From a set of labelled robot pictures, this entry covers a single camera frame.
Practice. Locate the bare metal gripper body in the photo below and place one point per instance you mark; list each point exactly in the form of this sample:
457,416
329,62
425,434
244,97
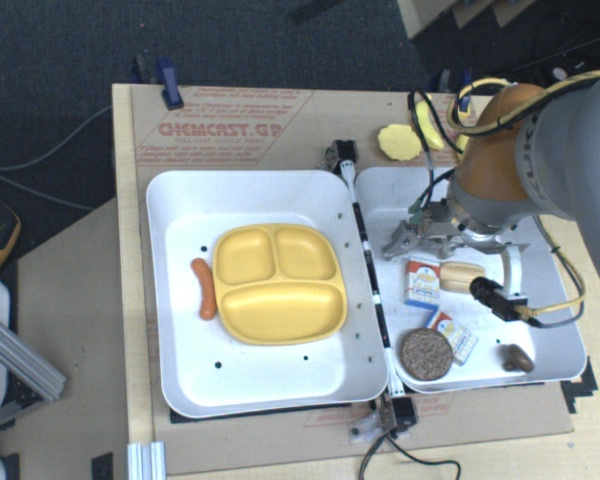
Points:
485,240

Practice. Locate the yellow divided plate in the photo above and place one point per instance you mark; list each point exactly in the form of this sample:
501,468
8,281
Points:
280,308

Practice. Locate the yellow banana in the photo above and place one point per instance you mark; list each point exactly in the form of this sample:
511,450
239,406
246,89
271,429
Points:
430,128

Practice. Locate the thin black and white rod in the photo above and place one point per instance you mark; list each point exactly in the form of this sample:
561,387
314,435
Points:
376,293

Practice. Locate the brown rounded toy food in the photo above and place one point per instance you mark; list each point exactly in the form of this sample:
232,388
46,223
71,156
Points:
517,359

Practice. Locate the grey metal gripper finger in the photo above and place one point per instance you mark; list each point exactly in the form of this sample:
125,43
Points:
399,242
444,249

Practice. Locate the orange sausage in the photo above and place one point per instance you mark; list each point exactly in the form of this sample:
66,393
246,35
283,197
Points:
206,288

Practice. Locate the red and white carton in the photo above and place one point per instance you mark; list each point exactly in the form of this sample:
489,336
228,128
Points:
457,338
422,283

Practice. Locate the brown cardboard board red print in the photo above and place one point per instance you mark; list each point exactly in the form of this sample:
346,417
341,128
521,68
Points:
240,128

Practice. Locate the yellow round biscuit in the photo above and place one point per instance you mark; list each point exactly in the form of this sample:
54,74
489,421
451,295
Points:
399,142

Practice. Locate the white plastic tray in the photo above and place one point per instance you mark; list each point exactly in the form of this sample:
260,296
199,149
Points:
550,353
260,378

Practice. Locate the brown round patty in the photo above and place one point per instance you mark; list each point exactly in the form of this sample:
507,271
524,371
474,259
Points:
426,354

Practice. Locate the black cylinder on white bracket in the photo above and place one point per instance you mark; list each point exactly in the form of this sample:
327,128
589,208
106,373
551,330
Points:
495,295

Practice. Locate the tan hot dog bun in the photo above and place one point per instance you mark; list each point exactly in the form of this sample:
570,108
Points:
461,276

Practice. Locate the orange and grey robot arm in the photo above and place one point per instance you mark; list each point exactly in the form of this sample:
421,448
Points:
555,158

